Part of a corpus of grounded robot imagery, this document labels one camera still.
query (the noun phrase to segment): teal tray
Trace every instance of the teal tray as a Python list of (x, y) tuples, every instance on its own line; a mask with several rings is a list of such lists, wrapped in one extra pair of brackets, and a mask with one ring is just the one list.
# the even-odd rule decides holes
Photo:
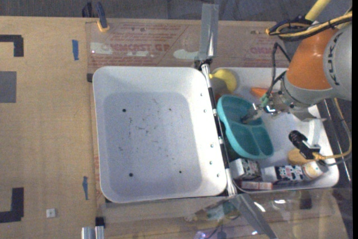
[(241, 118), (252, 106), (249, 101), (233, 95), (223, 95), (217, 105), (225, 126), (229, 144), (241, 157), (261, 159), (273, 155), (274, 147), (261, 118), (242, 124)]

